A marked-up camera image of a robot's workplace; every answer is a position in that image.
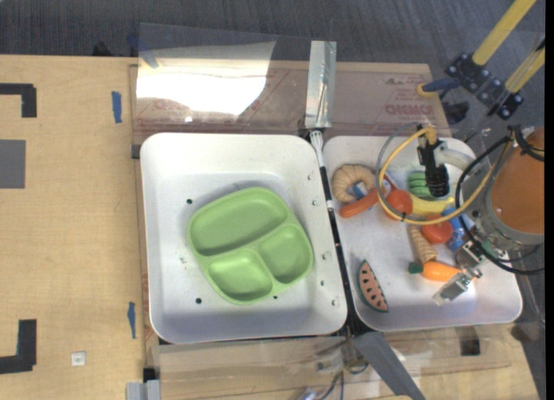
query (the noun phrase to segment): white tray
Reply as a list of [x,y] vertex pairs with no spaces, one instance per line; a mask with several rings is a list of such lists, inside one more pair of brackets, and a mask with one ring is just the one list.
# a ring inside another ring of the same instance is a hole
[[[386,137],[330,139],[324,146],[329,179],[345,164],[365,165],[375,170],[378,154],[386,140]],[[403,140],[393,141],[387,153]],[[474,157],[470,148],[461,141],[444,141],[449,148]],[[453,195],[461,171],[451,166],[447,169]],[[407,176],[413,170],[422,170],[417,159],[416,142],[401,151],[387,173],[396,184],[407,189]],[[341,203],[333,200],[333,205],[338,210]],[[437,306],[432,297],[442,283],[427,281],[418,274],[408,273],[408,265],[414,260],[414,255],[406,225],[387,218],[378,205],[352,218],[337,215],[337,225],[358,316],[373,329],[385,332],[507,323],[514,321],[521,313],[523,305],[515,275],[493,264],[482,267],[483,277],[474,281],[467,292]],[[439,245],[437,251],[439,260],[454,263],[453,254],[446,246]],[[389,304],[387,313],[380,313],[365,305],[357,291],[357,272],[363,260],[369,262],[379,280]]]
[[[346,319],[345,292],[313,148],[287,135],[160,133],[140,151],[151,323],[171,343],[323,335]],[[186,242],[190,216],[232,191],[264,186],[312,243],[311,273],[277,298],[237,306],[203,276]]]

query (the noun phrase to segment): gray square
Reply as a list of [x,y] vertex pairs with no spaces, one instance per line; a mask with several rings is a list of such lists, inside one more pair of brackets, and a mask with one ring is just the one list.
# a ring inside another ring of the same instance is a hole
[[25,140],[0,139],[0,189],[25,188]]

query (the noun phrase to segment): yellow bar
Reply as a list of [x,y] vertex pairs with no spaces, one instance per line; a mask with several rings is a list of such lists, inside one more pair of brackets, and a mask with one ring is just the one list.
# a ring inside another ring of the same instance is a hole
[[516,93],[529,81],[529,79],[544,65],[546,58],[546,47],[534,51],[524,60],[523,63],[506,80],[506,89]]
[[494,29],[473,53],[473,61],[479,66],[485,66],[499,46],[518,25],[527,11],[537,0],[515,0],[506,11]]

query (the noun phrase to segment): watermelon slice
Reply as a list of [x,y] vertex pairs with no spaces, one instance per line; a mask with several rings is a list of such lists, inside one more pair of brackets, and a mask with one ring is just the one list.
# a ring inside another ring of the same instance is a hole
[[364,260],[358,269],[358,287],[362,300],[380,313],[387,313],[389,305],[384,298],[383,290],[373,274],[370,264]]

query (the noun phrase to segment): orange cylinder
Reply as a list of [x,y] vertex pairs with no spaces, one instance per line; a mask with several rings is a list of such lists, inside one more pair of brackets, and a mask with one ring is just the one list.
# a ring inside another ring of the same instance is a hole
[[[544,149],[544,128],[526,139]],[[515,148],[500,169],[492,187],[493,210],[511,229],[529,234],[544,234],[544,161],[522,155]]]

